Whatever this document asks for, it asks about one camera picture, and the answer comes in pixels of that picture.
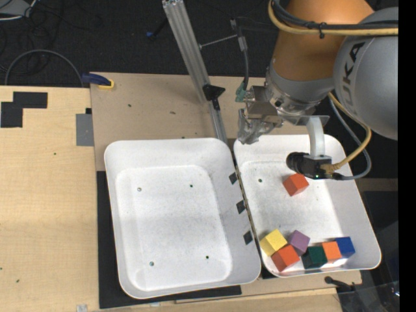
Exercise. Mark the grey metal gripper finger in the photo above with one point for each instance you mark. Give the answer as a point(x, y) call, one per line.
point(243, 132)
point(260, 130)

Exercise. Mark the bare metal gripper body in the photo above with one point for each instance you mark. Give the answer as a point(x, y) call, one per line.
point(261, 104)

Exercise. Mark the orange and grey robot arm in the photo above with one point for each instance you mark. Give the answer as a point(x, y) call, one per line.
point(312, 54)

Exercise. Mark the red cube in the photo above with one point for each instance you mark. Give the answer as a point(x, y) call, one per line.
point(284, 258)
point(295, 184)

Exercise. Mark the white plastic tray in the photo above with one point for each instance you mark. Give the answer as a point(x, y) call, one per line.
point(312, 213)
point(175, 219)

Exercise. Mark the brown flat board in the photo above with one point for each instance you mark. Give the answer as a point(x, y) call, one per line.
point(146, 115)

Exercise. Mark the yellow cube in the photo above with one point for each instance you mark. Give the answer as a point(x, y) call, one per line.
point(273, 241)

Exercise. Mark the purple cube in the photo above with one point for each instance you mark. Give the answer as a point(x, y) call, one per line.
point(299, 241)

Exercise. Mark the dark green cube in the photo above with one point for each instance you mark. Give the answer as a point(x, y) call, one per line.
point(314, 257)

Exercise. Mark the orange cube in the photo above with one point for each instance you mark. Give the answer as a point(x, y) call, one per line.
point(331, 251)

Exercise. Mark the blue cube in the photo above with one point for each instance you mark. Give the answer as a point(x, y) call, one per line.
point(346, 246)

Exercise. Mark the black cylinder on white bracket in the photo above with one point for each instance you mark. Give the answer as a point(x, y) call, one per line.
point(317, 135)

